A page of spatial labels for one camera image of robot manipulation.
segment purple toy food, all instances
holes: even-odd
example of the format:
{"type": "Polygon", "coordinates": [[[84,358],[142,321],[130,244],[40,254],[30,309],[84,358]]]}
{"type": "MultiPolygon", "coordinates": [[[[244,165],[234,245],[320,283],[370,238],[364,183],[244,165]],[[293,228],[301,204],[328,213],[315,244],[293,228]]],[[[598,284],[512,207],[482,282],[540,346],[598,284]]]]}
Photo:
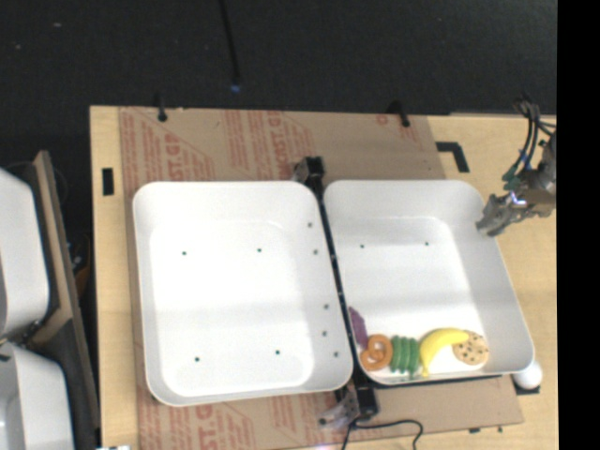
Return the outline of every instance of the purple toy food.
{"type": "Polygon", "coordinates": [[[368,346],[368,334],[367,327],[365,326],[365,319],[352,307],[348,307],[348,311],[350,312],[350,321],[352,323],[354,335],[356,336],[356,341],[365,349],[368,346]]]}

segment white plastic object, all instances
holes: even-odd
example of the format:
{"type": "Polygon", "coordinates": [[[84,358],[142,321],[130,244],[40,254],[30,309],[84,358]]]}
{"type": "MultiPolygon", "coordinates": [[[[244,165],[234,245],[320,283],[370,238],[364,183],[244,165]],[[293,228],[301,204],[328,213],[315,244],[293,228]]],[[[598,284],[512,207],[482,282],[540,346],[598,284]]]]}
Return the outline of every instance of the white plastic object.
{"type": "Polygon", "coordinates": [[[11,343],[0,354],[0,450],[74,449],[61,368],[11,343]]]}
{"type": "Polygon", "coordinates": [[[155,182],[133,201],[145,372],[169,405],[328,391],[353,369],[301,184],[155,182]]]}
{"type": "Polygon", "coordinates": [[[542,366],[537,360],[534,360],[531,365],[523,371],[513,375],[513,381],[524,390],[533,390],[542,383],[542,366]]]}
{"type": "MultiPolygon", "coordinates": [[[[466,365],[445,347],[427,381],[530,365],[533,343],[498,244],[475,228],[484,207],[477,190],[452,180],[337,181],[324,202],[346,303],[370,335],[420,339],[456,327],[486,339],[484,365],[466,365]]],[[[389,367],[368,375],[384,385],[415,381],[389,367]]]]}
{"type": "Polygon", "coordinates": [[[42,319],[49,299],[33,192],[0,169],[0,338],[42,319]]]}

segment cookie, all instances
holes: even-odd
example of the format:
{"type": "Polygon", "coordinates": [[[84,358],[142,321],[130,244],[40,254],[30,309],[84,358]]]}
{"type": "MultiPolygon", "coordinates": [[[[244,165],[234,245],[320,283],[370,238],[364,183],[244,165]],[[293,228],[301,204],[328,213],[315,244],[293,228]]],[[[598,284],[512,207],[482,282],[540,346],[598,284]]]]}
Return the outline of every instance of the cookie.
{"type": "Polygon", "coordinates": [[[475,332],[465,330],[469,339],[452,346],[455,357],[467,365],[485,364],[489,357],[489,348],[485,339],[475,332]]]}

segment cable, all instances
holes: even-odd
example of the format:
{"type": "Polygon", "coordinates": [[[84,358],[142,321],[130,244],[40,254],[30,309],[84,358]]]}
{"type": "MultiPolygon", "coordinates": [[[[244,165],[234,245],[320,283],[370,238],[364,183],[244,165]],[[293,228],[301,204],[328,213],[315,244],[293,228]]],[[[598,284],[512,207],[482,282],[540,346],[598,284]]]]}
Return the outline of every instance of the cable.
{"type": "Polygon", "coordinates": [[[344,439],[344,443],[341,445],[341,448],[339,450],[346,450],[346,445],[348,444],[348,440],[350,439],[350,433],[353,430],[372,430],[372,429],[377,429],[377,428],[394,427],[396,425],[402,425],[402,424],[415,424],[419,427],[419,431],[414,436],[414,439],[412,439],[412,450],[416,450],[416,442],[417,442],[417,440],[419,440],[419,438],[421,438],[421,435],[423,435],[423,425],[421,424],[421,422],[417,422],[416,420],[411,420],[411,419],[398,420],[396,422],[391,422],[389,424],[369,425],[368,427],[363,427],[363,426],[358,425],[358,420],[360,418],[361,418],[360,416],[354,418],[354,420],[352,420],[351,423],[348,425],[348,431],[346,432],[346,438],[344,439]]]}

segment wooden table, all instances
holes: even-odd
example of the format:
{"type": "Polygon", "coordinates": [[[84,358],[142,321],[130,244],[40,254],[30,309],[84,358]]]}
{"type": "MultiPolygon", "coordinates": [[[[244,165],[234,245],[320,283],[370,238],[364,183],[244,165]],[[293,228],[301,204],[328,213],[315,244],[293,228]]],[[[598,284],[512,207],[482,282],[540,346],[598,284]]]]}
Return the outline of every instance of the wooden table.
{"type": "MultiPolygon", "coordinates": [[[[93,107],[90,118],[101,439],[105,446],[135,444],[138,428],[125,208],[118,191],[114,198],[102,198],[103,169],[112,168],[114,187],[122,187],[118,107],[93,107]]],[[[503,193],[501,175],[524,142],[526,121],[522,117],[466,114],[431,116],[428,121],[436,142],[459,143],[469,164],[470,172],[460,172],[452,154],[442,153],[447,178],[470,183],[484,198],[503,193]]],[[[558,448],[556,216],[526,220],[497,238],[544,370],[542,391],[519,397],[525,419],[521,425],[505,427],[502,434],[496,428],[475,434],[427,434],[419,441],[419,450],[558,448]]],[[[391,450],[409,448],[410,441],[397,438],[377,444],[391,450]]],[[[354,448],[373,448],[373,443],[349,444],[349,449],[354,448]]]]}

